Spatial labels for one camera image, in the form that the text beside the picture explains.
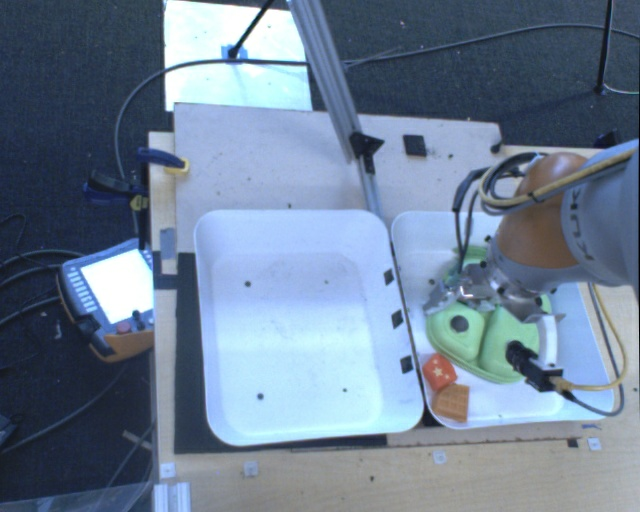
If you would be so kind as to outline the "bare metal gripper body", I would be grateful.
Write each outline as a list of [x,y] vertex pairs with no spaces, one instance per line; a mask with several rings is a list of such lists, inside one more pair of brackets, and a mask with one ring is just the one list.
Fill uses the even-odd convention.
[[563,313],[553,313],[543,305],[542,292],[530,291],[507,280],[495,266],[488,263],[468,264],[460,273],[460,298],[463,296],[491,297],[522,323],[536,323],[543,317],[556,321]]

